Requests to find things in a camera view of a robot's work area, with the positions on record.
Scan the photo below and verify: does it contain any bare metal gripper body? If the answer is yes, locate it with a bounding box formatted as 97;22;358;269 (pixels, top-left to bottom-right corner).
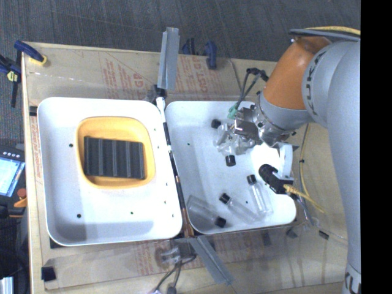
233;105;296;148

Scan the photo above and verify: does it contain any clear plastic bottle, black cap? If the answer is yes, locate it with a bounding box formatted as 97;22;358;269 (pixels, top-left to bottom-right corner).
246;173;274;218
218;192;260;225
186;194;228;229
210;118;227;140
224;147;243;168

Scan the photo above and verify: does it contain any white plastic tray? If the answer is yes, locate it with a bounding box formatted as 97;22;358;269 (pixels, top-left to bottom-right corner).
164;100;298;236
36;96;184;247

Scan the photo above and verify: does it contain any thin black and white rod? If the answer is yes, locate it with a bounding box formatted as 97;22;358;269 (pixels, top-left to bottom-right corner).
155;96;194;239

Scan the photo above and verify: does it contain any yellow rounded container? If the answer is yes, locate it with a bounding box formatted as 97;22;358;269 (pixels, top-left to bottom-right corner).
75;115;157;190

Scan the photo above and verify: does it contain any black ribbed rack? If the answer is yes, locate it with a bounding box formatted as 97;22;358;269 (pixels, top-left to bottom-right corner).
83;135;146;180

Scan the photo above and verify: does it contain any brown cardboard board, red print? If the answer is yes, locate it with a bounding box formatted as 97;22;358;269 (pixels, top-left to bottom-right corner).
20;40;350;291

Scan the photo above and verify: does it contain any black cylinder on white bracket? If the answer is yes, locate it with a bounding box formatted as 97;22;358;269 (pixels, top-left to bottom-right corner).
258;142;296;195

